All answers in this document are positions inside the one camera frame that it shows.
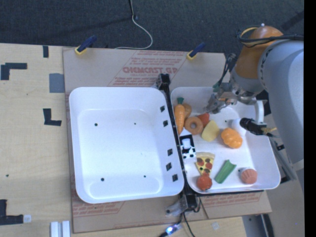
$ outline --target wooden table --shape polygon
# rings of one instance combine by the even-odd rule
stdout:
[[[0,226],[0,236],[49,236],[53,221],[72,221],[65,94],[49,92],[49,74],[63,74],[62,47],[0,44],[0,64],[27,63],[0,80],[0,199],[7,215],[31,215],[32,221]],[[43,109],[61,126],[44,125]],[[212,223],[217,222],[215,229]],[[118,229],[72,236],[159,236],[169,225]],[[197,237],[245,237],[241,217],[190,222]],[[191,236],[183,229],[173,236]]]

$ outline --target brown toy ring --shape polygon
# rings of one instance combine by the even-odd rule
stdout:
[[[184,122],[184,127],[187,131],[189,131],[193,135],[197,135],[199,133],[202,133],[203,131],[203,123],[197,117],[187,118],[186,121]]]

